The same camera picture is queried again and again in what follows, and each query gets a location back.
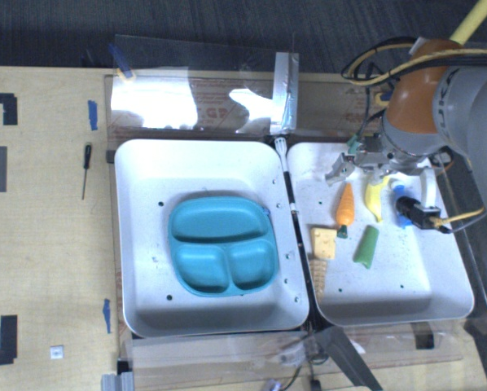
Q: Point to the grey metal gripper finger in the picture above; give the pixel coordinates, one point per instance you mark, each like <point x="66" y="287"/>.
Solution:
<point x="338" y="171"/>
<point x="375" y="177"/>

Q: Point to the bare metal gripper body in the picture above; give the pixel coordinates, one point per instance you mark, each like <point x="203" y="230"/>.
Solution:
<point x="371" y="153"/>

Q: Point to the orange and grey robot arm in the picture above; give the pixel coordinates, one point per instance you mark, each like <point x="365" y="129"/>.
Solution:
<point x="439" y="104"/>

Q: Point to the yellow banana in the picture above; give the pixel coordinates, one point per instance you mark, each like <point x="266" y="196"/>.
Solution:
<point x="374" y="202"/>

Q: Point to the blue and white bottle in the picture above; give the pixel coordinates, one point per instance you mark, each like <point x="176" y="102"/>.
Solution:
<point x="399" y="190"/>

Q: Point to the orange carrot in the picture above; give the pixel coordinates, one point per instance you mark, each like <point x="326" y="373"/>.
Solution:
<point x="345" y="208"/>

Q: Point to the green curved toy vegetable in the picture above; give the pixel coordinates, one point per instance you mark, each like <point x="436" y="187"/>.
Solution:
<point x="366" y="247"/>

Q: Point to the white plastic tray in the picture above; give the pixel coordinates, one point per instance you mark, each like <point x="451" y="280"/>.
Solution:
<point x="211" y="169"/>
<point x="394" y="283"/>

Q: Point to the blue divided plate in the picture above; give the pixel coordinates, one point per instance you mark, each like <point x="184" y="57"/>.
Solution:
<point x="223" y="247"/>

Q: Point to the small white square block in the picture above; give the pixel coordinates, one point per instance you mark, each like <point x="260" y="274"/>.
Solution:
<point x="57" y="352"/>

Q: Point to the black cylinder on white bracket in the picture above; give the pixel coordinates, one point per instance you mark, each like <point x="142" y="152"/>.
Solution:
<point x="415" y="211"/>

